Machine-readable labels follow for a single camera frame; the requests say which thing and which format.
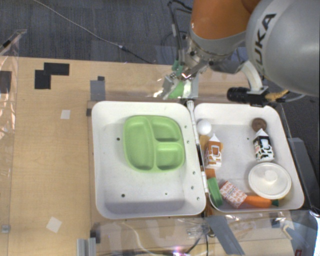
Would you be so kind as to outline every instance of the green plate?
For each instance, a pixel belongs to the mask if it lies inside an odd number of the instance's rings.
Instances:
[[[158,115],[136,115],[125,121],[124,155],[137,171],[173,171],[185,162],[185,147],[179,125]]]

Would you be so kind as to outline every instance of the white pot lid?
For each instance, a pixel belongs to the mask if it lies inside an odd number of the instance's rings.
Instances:
[[[257,164],[249,173],[249,185],[260,197],[281,199],[291,188],[291,178],[280,165],[264,162]]]

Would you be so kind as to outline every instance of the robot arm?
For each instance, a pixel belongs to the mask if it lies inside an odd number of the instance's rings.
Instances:
[[[318,0],[194,0],[188,50],[161,96],[197,97],[198,76],[208,67],[247,76],[250,89],[231,88],[229,100],[268,103],[257,71],[282,88],[319,96],[319,11]],[[249,62],[228,60],[244,41]]]

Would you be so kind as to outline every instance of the toy milk carton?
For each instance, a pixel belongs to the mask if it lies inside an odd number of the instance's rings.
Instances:
[[[258,162],[271,162],[275,159],[268,134],[261,128],[253,140],[255,157]]]
[[[222,165],[222,155],[221,150],[223,149],[223,144],[217,138],[215,134],[209,139],[205,147],[204,153],[204,165],[205,168],[218,169]]]

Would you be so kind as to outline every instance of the yellow cable connector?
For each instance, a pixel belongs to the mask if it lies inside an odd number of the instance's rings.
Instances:
[[[277,99],[282,98],[287,93],[289,93],[289,90],[283,90],[280,92],[270,92],[265,96],[265,98],[270,102],[275,102]]]

